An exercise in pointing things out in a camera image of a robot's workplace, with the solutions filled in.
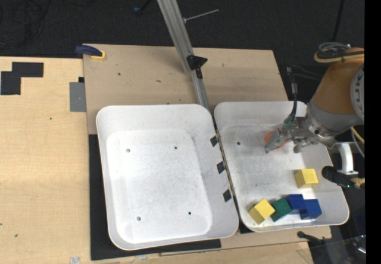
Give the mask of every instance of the metal extrusion bar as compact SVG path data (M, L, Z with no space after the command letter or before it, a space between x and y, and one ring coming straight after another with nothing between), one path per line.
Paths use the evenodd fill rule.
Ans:
M192 44L185 29L183 17L176 0L157 0L160 10L164 16L169 33L173 40L177 53L180 56L184 71L191 73L193 85L195 87L197 101L200 105L209 110L209 103L205 91L204 81L197 77L195 70L191 70L188 65L187 56L194 55Z

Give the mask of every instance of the wooden board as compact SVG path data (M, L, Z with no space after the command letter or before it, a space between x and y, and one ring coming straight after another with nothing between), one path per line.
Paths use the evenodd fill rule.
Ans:
M44 77L22 78L21 95L0 95L0 263L66 264L71 257L81 264L133 262L137 257L90 260L87 120L86 113L70 112L69 97L69 83L83 76L83 61L0 57L0 71L10 71L13 61L43 62ZM330 237L329 227L304 231ZM299 263L299 246L290 243L299 241L305 240L296 230L236 234L221 240L224 252L147 257L149 263L245 263L256 254L261 263ZM271 248L242 248L267 244Z
M175 47L89 44L105 51L101 61L84 55L89 134L108 105L197 103L190 74ZM211 111L226 101L287 101L272 51L195 48Z

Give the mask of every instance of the black carpet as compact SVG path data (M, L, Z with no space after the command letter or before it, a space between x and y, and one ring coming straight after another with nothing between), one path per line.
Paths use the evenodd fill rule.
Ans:
M28 39L27 45L19 48L0 44L0 55L72 57L76 44L84 42L173 46L156 0L141 17L135 14L134 8L145 1L0 0L0 43ZM187 23L194 47L273 50L289 98L285 65L325 72L326 66L317 64L313 54L319 44L332 39L340 0L177 1L184 17L219 9ZM364 3L345 0L338 42L364 47ZM40 31L26 30L32 28L25 23L35 20L32 28L39 26ZM37 38L30 33L37 33ZM304 78L297 82L302 86L300 99L308 101L318 83Z

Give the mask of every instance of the cube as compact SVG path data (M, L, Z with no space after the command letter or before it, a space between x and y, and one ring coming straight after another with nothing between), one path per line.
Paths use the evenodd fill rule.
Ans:
M290 205L288 204L285 198L281 198L280 200L274 201L274 203L272 203L271 205L275 209L275 212L271 216L274 222L284 217L285 215L291 213L292 211Z
M291 207L291 214L298 214L300 210L306 209L304 197L302 194L289 194L286 201Z
M257 224L260 224L274 212L273 206L264 198L249 211L249 215Z
M322 214L319 201L317 199L304 200L305 209L300 210L301 219L316 219Z
M297 171L295 174L295 180L299 189L311 188L319 183L314 169L301 169Z

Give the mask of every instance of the yellow cube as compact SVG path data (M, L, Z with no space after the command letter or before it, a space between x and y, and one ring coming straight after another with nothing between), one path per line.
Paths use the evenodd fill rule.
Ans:
M266 199L262 199L249 211L249 215L257 224L260 224L274 212L274 207Z
M311 188L319 181L314 169L301 169L295 174L296 185L298 188Z

